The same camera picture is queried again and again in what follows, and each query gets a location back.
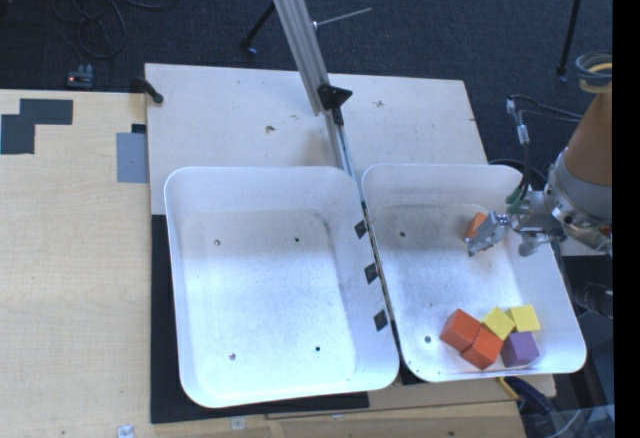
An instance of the empty white tray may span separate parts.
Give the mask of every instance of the empty white tray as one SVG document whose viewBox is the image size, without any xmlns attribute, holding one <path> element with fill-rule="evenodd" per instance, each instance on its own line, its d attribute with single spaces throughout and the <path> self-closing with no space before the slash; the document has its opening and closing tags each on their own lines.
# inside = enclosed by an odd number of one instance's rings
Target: empty white tray
<svg viewBox="0 0 640 438">
<path fill-rule="evenodd" d="M 426 381 L 505 375 L 570 373 L 586 358 L 584 339 L 548 244 L 529 257 L 520 237 L 469 257 L 464 242 L 476 212 L 504 213 L 520 182 L 499 165 L 376 165 L 363 175 L 367 204 L 401 355 Z M 460 308 L 482 319 L 494 306 L 532 304 L 541 329 L 540 357 L 524 368 L 502 360 L 481 371 L 439 339 L 447 317 Z"/>
<path fill-rule="evenodd" d="M 194 402 L 228 407 L 393 382 L 398 351 L 391 325 L 380 326 L 384 294 L 366 276 L 373 251 L 356 230 L 364 214 L 345 172 L 188 167 L 164 191 L 180 380 Z"/>
</svg>

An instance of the wooden table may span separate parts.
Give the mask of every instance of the wooden table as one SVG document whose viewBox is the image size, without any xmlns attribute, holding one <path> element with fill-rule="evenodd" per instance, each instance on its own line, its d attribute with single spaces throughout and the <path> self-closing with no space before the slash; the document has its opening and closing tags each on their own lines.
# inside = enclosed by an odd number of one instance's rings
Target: wooden table
<svg viewBox="0 0 640 438">
<path fill-rule="evenodd" d="M 35 125 L 33 153 L 0 155 L 0 436 L 525 436 L 494 379 L 397 382 L 338 415 L 151 424 L 150 191 L 118 181 L 116 156 L 148 98 L 0 90 L 0 115 L 23 99 L 73 101 L 72 124 Z M 555 394 L 550 375 L 528 381 Z"/>
</svg>

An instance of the power adapter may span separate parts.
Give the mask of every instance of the power adapter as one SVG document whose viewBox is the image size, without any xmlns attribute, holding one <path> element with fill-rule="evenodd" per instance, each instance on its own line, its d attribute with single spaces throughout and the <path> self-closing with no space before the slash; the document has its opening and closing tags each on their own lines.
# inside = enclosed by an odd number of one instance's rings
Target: power adapter
<svg viewBox="0 0 640 438">
<path fill-rule="evenodd" d="M 77 71 L 69 72 L 67 76 L 67 88 L 70 90 L 93 89 L 93 67 L 90 64 L 79 65 Z"/>
</svg>

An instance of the yellow block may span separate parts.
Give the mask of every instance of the yellow block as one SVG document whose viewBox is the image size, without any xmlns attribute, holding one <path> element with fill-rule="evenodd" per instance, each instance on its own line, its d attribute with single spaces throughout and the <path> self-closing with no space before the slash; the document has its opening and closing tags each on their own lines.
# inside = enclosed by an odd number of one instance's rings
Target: yellow block
<svg viewBox="0 0 640 438">
<path fill-rule="evenodd" d="M 484 316 L 482 324 L 500 337 L 500 340 L 506 339 L 516 325 L 514 320 L 497 306 Z"/>
<path fill-rule="evenodd" d="M 516 323 L 516 331 L 538 331 L 540 329 L 540 322 L 533 305 L 513 306 L 506 313 Z"/>
</svg>

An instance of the toy block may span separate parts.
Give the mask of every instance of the toy block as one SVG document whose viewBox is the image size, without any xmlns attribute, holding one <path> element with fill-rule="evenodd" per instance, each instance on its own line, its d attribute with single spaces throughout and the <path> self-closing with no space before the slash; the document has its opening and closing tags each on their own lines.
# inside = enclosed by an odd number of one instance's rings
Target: toy block
<svg viewBox="0 0 640 438">
<path fill-rule="evenodd" d="M 485 326 L 480 326 L 478 336 L 471 347 L 462 351 L 461 356 L 480 370 L 484 370 L 498 359 L 504 342 Z"/>
<path fill-rule="evenodd" d="M 478 227 L 482 224 L 482 222 L 487 218 L 486 214 L 482 212 L 476 213 L 475 216 L 471 218 L 469 223 L 467 224 L 467 230 L 464 233 L 464 239 L 468 240 L 472 237 L 475 237 Z"/>
<path fill-rule="evenodd" d="M 504 341 L 500 355 L 505 367 L 522 367 L 540 356 L 540 351 L 538 351 L 533 333 L 516 331 Z"/>
<path fill-rule="evenodd" d="M 516 326 L 513 319 L 497 306 L 493 307 L 493 309 L 484 316 L 481 322 L 494 334 L 498 335 L 500 340 L 506 339 L 507 335 L 509 335 Z"/>
<path fill-rule="evenodd" d="M 462 352 L 476 339 L 481 324 L 464 310 L 457 309 L 445 321 L 440 340 Z"/>
<path fill-rule="evenodd" d="M 515 331 L 538 331 L 540 322 L 533 305 L 512 306 L 507 315 L 516 323 Z"/>
</svg>

